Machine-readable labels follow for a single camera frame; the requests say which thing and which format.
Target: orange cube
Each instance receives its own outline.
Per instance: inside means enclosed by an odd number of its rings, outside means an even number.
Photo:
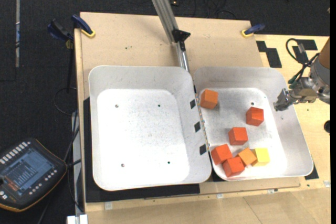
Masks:
[[[246,112],[246,123],[249,125],[259,126],[264,121],[264,110],[255,108],[251,106],[251,108]]]
[[[229,131],[230,145],[241,146],[248,141],[247,132],[245,127],[233,127]]]
[[[257,161],[257,156],[248,147],[238,153],[245,166]]]
[[[223,163],[223,169],[227,177],[239,175],[244,171],[245,167],[243,165],[242,159],[237,156],[231,159],[227,159]]]
[[[201,94],[201,107],[214,109],[218,103],[218,92],[205,89]]]
[[[231,150],[227,144],[218,146],[211,151],[211,157],[215,165],[223,163],[229,158],[232,158]]]

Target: cube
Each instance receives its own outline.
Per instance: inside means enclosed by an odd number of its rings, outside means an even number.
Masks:
[[[245,167],[243,165],[242,159],[239,156],[237,156],[234,158],[227,159],[223,163],[223,169],[225,175],[229,177],[239,175],[242,171],[244,171]]]
[[[229,131],[229,141],[232,146],[241,146],[248,141],[247,131],[245,127],[233,127]]]
[[[248,147],[238,153],[245,166],[252,164],[257,160],[256,155]]]
[[[270,162],[268,150],[265,147],[255,148],[253,153],[256,155],[257,160],[252,163],[252,166],[265,166]]]
[[[259,126],[264,121],[264,110],[255,108],[251,106],[251,108],[246,112],[246,123],[249,125]]]
[[[214,109],[218,103],[218,92],[205,89],[201,94],[200,106],[206,109]]]
[[[223,163],[229,158],[232,158],[232,153],[227,144],[218,146],[211,151],[211,157],[215,165]]]

